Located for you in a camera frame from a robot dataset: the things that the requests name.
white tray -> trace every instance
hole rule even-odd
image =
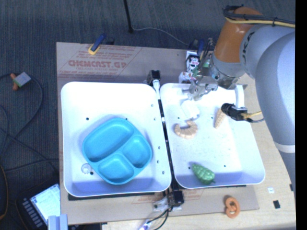
[[[193,139],[184,139],[174,133],[176,124],[187,126],[181,104],[188,98],[182,89],[188,88],[189,84],[168,83],[160,89],[177,182],[187,189],[261,183],[265,170],[250,123],[226,117],[219,128],[213,126],[222,104],[236,103],[234,90],[219,87],[195,102],[200,117],[195,120],[198,133]],[[193,163],[212,170],[215,183],[202,184],[191,169]]]
[[[161,192],[171,183],[156,93],[146,84],[70,82],[61,90],[64,186],[76,197]],[[146,168],[123,185],[105,182],[98,174],[84,174],[85,137],[100,124],[127,118],[147,139],[153,157]]]

black dark floor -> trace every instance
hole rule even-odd
[[[39,184],[53,172],[49,163],[16,171],[12,168],[58,158],[56,42],[93,43],[101,33],[115,45],[187,49],[195,38],[217,40],[225,22],[226,5],[252,7],[268,16],[295,20],[295,0],[127,0],[134,28],[157,30],[129,33],[123,0],[0,0],[0,105],[8,116],[8,133],[19,142],[5,146],[0,164],[7,171],[9,198]],[[12,72],[25,71],[35,82],[12,91]],[[0,111],[0,144],[5,139],[7,119]],[[57,169],[58,161],[51,164]],[[20,221],[13,205],[0,221],[0,229],[18,229]]]

blue plate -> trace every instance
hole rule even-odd
[[[106,182],[131,181],[150,162],[152,148],[126,119],[113,118],[93,130],[83,141],[85,159]]]

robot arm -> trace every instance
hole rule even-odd
[[[199,69],[194,85],[204,86],[210,76],[218,86],[234,89],[245,73],[255,80],[264,120],[295,194],[295,26],[246,7],[227,7],[225,14],[209,67]]]

green toy vegetable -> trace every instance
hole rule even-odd
[[[209,185],[212,182],[215,183],[214,178],[215,174],[211,170],[209,170],[206,167],[203,167],[198,164],[193,164],[192,165],[192,170],[196,177],[205,185]]]

